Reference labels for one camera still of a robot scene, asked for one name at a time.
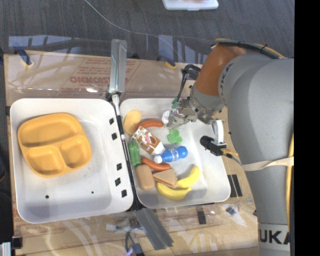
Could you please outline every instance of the orange divided tray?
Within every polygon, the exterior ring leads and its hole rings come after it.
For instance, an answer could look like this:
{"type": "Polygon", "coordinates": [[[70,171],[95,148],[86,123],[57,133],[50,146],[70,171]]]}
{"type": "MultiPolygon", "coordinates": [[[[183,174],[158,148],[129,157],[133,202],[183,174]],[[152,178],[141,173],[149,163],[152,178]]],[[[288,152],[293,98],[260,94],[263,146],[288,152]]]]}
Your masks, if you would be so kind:
{"type": "Polygon", "coordinates": [[[82,125],[69,113],[46,114],[25,121],[17,137],[25,161],[41,177],[78,170],[92,156],[82,125]]]}

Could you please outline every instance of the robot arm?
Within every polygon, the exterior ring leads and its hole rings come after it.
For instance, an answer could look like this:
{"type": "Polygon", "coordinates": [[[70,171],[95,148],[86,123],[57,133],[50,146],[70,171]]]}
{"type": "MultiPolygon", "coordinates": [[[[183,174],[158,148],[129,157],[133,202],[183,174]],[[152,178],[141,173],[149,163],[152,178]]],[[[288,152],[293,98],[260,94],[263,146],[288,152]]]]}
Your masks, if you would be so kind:
{"type": "MultiPolygon", "coordinates": [[[[200,143],[214,155],[223,155],[226,145],[217,149],[221,129],[214,115],[227,107],[231,140],[242,166],[286,159],[294,133],[294,59],[263,45],[216,43],[190,96],[180,99],[170,113],[168,128],[196,120],[213,125],[215,138],[203,136],[200,143]],[[244,45],[253,52],[240,48],[244,45]]],[[[288,229],[292,218],[286,207],[289,169],[273,165],[245,172],[256,205],[260,256],[293,253],[289,237],[294,234],[288,229]]]]}

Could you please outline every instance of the yellow banana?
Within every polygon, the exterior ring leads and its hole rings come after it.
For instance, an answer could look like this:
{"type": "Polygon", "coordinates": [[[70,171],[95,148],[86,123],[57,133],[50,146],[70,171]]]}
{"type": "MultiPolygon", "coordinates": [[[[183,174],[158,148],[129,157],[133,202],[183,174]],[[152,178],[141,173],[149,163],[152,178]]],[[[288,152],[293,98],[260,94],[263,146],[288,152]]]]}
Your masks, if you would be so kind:
{"type": "Polygon", "coordinates": [[[188,192],[191,191],[190,187],[188,187],[187,189],[172,189],[160,182],[156,184],[156,188],[161,195],[172,200],[184,199],[188,192]]]}
{"type": "Polygon", "coordinates": [[[200,169],[197,165],[195,165],[188,177],[182,178],[177,181],[177,185],[180,188],[188,188],[193,185],[200,177],[200,169]]]}

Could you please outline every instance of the blue bottle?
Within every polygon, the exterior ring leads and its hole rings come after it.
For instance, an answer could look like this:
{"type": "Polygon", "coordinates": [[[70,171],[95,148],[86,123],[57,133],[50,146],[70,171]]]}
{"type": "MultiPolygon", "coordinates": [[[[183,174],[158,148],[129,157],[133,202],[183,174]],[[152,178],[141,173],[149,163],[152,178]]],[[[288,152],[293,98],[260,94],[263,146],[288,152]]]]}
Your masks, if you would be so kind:
{"type": "Polygon", "coordinates": [[[177,148],[171,148],[164,151],[162,154],[158,154],[154,157],[154,161],[160,164],[162,161],[172,162],[178,159],[185,158],[188,155],[188,150],[185,146],[178,146],[177,148]]]}

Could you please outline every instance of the gray carpet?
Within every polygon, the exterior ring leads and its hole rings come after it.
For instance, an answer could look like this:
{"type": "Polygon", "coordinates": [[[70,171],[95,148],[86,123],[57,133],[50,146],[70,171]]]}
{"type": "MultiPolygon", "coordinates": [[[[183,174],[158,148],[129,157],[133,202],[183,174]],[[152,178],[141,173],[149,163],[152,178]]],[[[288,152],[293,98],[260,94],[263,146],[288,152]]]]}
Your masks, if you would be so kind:
{"type": "MultiPolygon", "coordinates": [[[[109,56],[112,39],[128,57],[202,64],[216,38],[267,44],[294,57],[294,0],[219,0],[215,10],[166,10],[161,0],[2,0],[0,47],[109,56]]],[[[0,66],[0,155],[9,167],[4,70],[0,66]]],[[[13,235],[10,176],[0,183],[0,243],[13,235]]]]}

